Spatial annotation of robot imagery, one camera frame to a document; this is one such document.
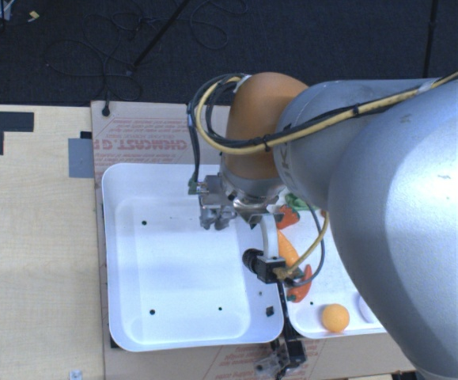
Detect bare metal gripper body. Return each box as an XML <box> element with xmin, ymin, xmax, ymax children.
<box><xmin>195</xmin><ymin>174</ymin><xmax>286</xmax><ymax>230</ymax></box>

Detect white plastic tray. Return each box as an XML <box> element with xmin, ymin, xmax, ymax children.
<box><xmin>278</xmin><ymin>194</ymin><xmax>388</xmax><ymax>340</ymax></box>
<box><xmin>100</xmin><ymin>162</ymin><xmax>286</xmax><ymax>353</ymax></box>

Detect orange carrot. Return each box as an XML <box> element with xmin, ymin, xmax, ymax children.
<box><xmin>276</xmin><ymin>229</ymin><xmax>301</xmax><ymax>269</ymax></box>

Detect green toy vegetable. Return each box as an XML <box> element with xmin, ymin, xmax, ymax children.
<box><xmin>284</xmin><ymin>192</ymin><xmax>320</xmax><ymax>211</ymax></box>

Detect brown cardboard board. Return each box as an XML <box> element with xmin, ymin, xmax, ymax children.
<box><xmin>89</xmin><ymin>100</ymin><xmax>416</xmax><ymax>380</ymax></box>

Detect red chili pepper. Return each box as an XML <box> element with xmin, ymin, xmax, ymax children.
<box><xmin>286</xmin><ymin>264</ymin><xmax>314</xmax><ymax>304</ymax></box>

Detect thin black rod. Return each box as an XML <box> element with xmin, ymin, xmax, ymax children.
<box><xmin>276</xmin><ymin>281</ymin><xmax>296</xmax><ymax>342</ymax></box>

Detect orange ball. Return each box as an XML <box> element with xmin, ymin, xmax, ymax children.
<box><xmin>321</xmin><ymin>302</ymin><xmax>350</xmax><ymax>334</ymax></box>

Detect white round object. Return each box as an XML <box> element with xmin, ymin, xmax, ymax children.
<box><xmin>357</xmin><ymin>293</ymin><xmax>377</xmax><ymax>325</ymax></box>

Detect black cylinder on white bracket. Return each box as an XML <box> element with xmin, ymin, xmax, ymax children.
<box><xmin>242</xmin><ymin>213</ymin><xmax>289</xmax><ymax>285</ymax></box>

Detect black block with wires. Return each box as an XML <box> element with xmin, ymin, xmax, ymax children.
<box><xmin>252</xmin><ymin>336</ymin><xmax>308</xmax><ymax>380</ymax></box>

